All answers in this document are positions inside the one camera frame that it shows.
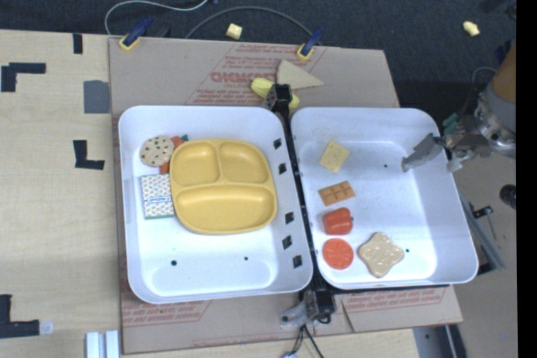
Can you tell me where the tan triangular slice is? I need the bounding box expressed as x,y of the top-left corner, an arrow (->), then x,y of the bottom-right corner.
275,59 -> 326,91

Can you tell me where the thin black rod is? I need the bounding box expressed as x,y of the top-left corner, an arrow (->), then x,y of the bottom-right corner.
276,94 -> 332,309

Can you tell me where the orange carrot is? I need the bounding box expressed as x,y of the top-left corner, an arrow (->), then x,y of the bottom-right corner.
159,133 -> 190,175

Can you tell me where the yellow divided plate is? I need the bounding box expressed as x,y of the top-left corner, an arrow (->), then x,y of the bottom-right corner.
168,138 -> 279,236

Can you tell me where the white plastic tray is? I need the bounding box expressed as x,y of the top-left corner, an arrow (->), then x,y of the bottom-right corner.
289,106 -> 480,291
117,104 -> 315,304

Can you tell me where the brown cardboard board red print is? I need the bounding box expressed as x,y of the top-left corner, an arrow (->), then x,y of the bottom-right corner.
107,36 -> 465,355

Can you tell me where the orange fruit slice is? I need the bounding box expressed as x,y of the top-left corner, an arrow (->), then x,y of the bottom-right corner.
321,237 -> 355,271

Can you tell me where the yellow cheese slice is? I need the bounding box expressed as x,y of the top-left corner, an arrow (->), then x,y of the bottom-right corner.
318,138 -> 352,174

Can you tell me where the black block with wires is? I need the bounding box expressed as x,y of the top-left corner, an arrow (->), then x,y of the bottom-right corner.
300,287 -> 337,324
259,82 -> 294,112

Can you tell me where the red bell pepper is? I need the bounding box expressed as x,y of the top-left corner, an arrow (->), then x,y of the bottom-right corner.
321,206 -> 355,236

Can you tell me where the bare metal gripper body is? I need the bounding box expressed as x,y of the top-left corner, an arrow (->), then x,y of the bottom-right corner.
436,113 -> 518,163

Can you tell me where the tan bread slice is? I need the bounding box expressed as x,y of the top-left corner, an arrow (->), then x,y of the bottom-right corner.
357,231 -> 406,279

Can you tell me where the tan speckled cookie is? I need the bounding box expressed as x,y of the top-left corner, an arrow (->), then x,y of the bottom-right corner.
138,134 -> 175,169

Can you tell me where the orange waffle biscuit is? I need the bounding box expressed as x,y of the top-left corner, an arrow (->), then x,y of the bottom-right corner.
317,180 -> 357,207

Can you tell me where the white orange patterned packet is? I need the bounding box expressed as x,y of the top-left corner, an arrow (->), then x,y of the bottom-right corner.
139,173 -> 176,221

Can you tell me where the yellow corn cob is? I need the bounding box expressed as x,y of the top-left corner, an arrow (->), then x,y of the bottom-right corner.
250,76 -> 301,109

